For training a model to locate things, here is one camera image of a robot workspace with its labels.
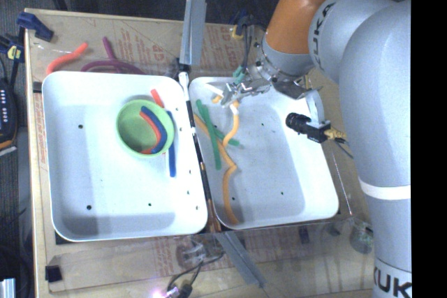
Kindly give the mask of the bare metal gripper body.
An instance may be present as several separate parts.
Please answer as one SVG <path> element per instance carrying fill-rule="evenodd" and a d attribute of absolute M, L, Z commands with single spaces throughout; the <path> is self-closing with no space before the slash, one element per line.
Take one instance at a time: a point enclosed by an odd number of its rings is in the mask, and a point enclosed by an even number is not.
<path fill-rule="evenodd" d="M 264 94 L 270 90 L 277 78 L 268 72 L 262 61 L 248 65 L 245 73 L 244 88 L 251 95 Z"/>

